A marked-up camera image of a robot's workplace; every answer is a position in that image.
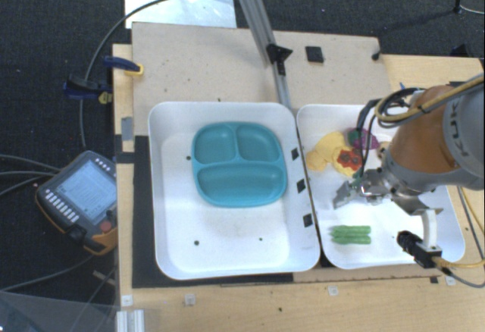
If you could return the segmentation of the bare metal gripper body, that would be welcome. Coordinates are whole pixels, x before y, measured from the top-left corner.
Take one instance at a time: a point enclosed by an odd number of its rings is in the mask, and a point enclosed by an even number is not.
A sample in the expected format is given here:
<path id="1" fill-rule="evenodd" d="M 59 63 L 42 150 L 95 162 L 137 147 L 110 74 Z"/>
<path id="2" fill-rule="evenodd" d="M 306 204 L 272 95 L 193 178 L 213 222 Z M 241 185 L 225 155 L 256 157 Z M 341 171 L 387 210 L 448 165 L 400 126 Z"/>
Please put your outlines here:
<path id="1" fill-rule="evenodd" d="M 368 169 L 363 173 L 358 188 L 360 195 L 371 205 L 379 205 L 384 200 L 393 200 L 391 189 L 395 185 L 395 177 L 383 168 Z"/>

